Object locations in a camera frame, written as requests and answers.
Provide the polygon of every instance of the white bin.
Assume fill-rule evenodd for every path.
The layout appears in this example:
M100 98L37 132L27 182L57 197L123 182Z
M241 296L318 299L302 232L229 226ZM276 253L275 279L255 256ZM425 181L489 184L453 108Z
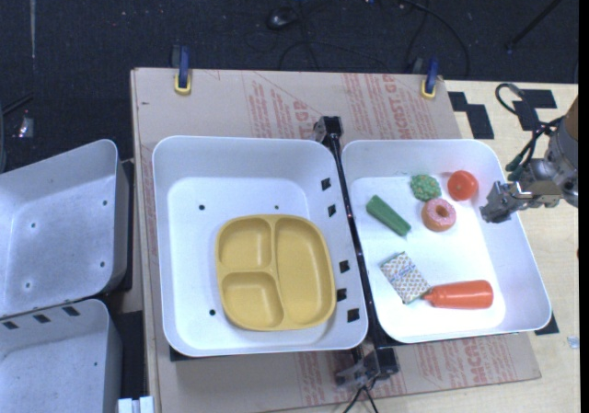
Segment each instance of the white bin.
M167 341L192 357L345 350L368 329L364 294L337 168L307 140L169 137L153 155L163 323ZM252 214L306 218L326 239L345 298L310 328L252 331L233 325L217 287L215 238Z
M342 164L362 242L378 320L401 342L434 341L530 331L551 317L546 288L517 213L502 224L486 223L479 207L495 181L504 182L495 153L477 140L366 140L349 143ZM479 181L472 199L453 201L447 191L452 172L465 169ZM414 175L437 179L442 198L456 209L456 224L442 233L422 223L423 202L410 189ZM373 195L389 203L409 224L405 237L366 211ZM434 308L424 300L403 304L380 264L406 251L430 285L484 279L494 301L480 310Z
M128 215L110 140L0 175L0 318L115 288L127 269Z
M2 413L113 413L121 340L98 300L0 320Z

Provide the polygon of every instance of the toy donut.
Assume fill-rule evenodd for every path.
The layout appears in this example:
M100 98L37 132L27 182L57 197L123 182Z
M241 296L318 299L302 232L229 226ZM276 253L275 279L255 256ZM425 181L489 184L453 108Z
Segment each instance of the toy donut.
M422 219L433 232L445 232L456 223L456 210L444 199L431 199L423 205Z

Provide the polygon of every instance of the red tomato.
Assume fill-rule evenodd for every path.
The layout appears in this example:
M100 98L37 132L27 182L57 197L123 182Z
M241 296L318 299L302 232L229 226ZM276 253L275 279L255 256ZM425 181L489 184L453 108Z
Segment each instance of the red tomato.
M456 171L448 179L448 192L455 201L470 199L478 188L479 182L468 171Z

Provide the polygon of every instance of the toy cucumber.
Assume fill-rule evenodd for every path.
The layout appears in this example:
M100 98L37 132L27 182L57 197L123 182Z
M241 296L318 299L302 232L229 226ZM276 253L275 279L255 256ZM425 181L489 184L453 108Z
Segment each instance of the toy cucumber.
M370 201L368 201L366 210L397 235L405 236L411 229L411 225L377 195L372 196Z

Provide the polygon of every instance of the yellow plate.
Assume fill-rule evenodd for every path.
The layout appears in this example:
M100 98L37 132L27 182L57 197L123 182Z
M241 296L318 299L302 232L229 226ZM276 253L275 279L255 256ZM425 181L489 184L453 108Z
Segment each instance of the yellow plate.
M335 309L328 247L307 219L261 214L230 220L217 235L215 255L223 308L239 327L314 327Z

